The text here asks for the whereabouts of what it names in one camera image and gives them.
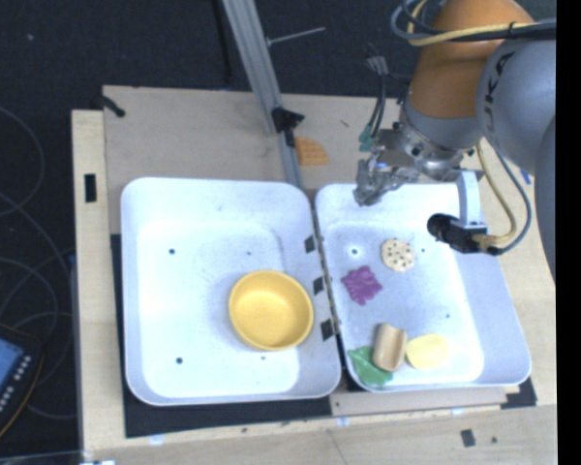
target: white tray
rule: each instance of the white tray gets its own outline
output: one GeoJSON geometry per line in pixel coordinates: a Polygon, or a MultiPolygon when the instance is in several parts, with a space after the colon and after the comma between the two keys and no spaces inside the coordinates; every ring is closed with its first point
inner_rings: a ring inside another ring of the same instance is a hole
{"type": "Polygon", "coordinates": [[[316,210],[345,357],[357,383],[371,391],[398,391],[524,381],[531,359],[498,259],[455,252],[426,229],[435,213],[459,214],[456,185],[409,184],[363,207],[355,203],[353,187],[324,187],[316,210]],[[395,272],[382,263],[381,244],[389,238],[411,244],[416,256],[411,269],[395,272]],[[363,265],[382,285],[365,306],[352,301],[342,282],[363,265]],[[445,336],[449,363],[419,371],[405,361],[384,385],[364,384],[348,352],[373,346],[381,323],[405,329],[409,339],[445,336]]]}
{"type": "Polygon", "coordinates": [[[141,178],[121,198],[127,382],[151,405],[325,396],[341,365],[314,247],[310,204],[286,183],[141,178]],[[298,347],[262,352],[232,329],[232,285],[284,271],[311,295],[315,321],[298,347]]]}

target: yellow bowl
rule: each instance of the yellow bowl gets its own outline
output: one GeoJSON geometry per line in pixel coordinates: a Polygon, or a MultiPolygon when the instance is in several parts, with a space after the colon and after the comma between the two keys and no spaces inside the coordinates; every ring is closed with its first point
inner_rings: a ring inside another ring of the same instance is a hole
{"type": "Polygon", "coordinates": [[[243,341],[270,351],[297,346],[314,322],[306,291],[277,270],[257,270],[239,279],[230,292],[229,314],[243,341]]]}

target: dark floor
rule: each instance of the dark floor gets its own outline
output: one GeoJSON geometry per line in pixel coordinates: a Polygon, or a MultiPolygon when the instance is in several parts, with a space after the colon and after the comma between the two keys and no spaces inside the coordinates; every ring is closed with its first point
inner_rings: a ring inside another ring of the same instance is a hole
{"type": "MultiPolygon", "coordinates": [[[[270,38],[326,27],[271,49],[283,92],[374,96],[368,43],[393,72],[413,72],[416,50],[389,30],[400,0],[256,1],[270,38]]],[[[535,18],[556,15],[557,0],[517,1],[535,18]]],[[[42,383],[0,457],[78,446],[70,112],[90,108],[104,84],[249,89],[231,38],[224,62],[213,3],[0,0],[0,320],[48,348],[42,383]]],[[[392,84],[390,95],[403,93],[392,84]]]]}

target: black clamp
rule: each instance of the black clamp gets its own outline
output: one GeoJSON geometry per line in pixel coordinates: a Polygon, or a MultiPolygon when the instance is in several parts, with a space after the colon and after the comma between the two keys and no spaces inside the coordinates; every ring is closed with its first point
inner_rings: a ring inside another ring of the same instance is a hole
{"type": "Polygon", "coordinates": [[[281,107],[276,107],[271,111],[271,117],[273,118],[275,130],[278,133],[284,133],[287,146],[294,148],[294,133],[292,130],[296,128],[303,119],[305,119],[305,115],[291,112],[290,110],[284,110],[281,107]]]}

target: table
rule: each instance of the table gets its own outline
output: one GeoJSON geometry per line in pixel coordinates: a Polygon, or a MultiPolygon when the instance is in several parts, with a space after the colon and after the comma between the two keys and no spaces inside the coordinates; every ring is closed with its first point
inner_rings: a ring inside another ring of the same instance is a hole
{"type": "MultiPolygon", "coordinates": [[[[81,447],[85,460],[129,463],[440,463],[557,461],[555,284],[535,223],[525,240],[500,258],[532,354],[537,405],[500,410],[519,387],[445,390],[430,394],[349,393],[330,396],[332,415],[297,421],[223,426],[126,438],[109,236],[120,230],[122,187],[142,175],[283,180],[277,140],[265,133],[249,92],[106,86],[125,110],[75,110],[72,115],[76,205],[76,326],[81,447]]],[[[327,166],[303,167],[308,195],[328,182],[352,182],[357,136],[373,99],[284,95],[285,108],[306,116],[296,134],[318,141],[327,166]]],[[[384,125],[398,115],[387,104],[384,125]]],[[[521,215],[487,149],[489,167],[521,215]]],[[[477,168],[475,157],[466,167],[477,168]]],[[[486,186],[482,204],[492,232],[507,220],[486,186]]],[[[526,188],[533,200],[533,187],[526,188]]]]}

